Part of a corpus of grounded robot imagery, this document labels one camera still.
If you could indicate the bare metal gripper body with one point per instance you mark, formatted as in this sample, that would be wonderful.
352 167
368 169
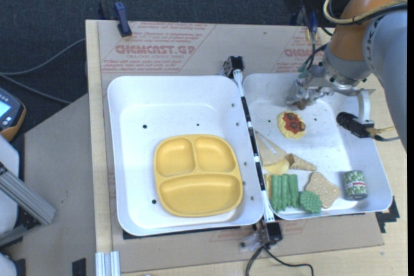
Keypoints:
323 82

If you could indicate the yellow divided plate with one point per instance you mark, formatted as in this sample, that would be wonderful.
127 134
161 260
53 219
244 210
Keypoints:
197 176

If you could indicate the beige triangular cracker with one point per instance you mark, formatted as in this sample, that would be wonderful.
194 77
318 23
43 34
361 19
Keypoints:
302 165

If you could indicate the green peas can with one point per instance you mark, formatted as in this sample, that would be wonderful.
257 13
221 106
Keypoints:
354 185

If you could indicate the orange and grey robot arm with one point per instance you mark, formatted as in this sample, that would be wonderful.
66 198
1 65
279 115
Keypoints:
385 51

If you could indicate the green asparagus bunch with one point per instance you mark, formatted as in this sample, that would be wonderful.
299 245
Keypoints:
284 192

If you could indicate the thin black and white rod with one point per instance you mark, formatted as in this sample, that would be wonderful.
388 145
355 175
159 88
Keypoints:
247 116

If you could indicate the beige triangular sandwich slice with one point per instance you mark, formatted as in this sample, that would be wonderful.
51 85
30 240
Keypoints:
268 152

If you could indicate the yellow flat piece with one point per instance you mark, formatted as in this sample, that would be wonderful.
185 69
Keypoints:
267 184

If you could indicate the green bumpy lettuce piece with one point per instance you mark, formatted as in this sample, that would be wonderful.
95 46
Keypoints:
310 202

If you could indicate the brown cardboard board red print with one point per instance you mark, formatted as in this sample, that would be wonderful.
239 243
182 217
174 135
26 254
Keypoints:
181 51

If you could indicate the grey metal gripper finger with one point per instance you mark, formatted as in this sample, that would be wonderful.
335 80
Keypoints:
311 101
292 98

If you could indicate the white plastic tray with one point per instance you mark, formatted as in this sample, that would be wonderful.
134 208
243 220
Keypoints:
181 106
330 145

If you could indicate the beige bread slice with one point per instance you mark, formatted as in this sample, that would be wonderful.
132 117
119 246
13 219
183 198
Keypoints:
323 189

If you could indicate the yellow pasta with red sauce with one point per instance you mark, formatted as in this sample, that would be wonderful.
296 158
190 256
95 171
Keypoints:
291 125

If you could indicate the black cylinder on white bracket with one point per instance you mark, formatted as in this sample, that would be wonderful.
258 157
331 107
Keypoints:
351 122

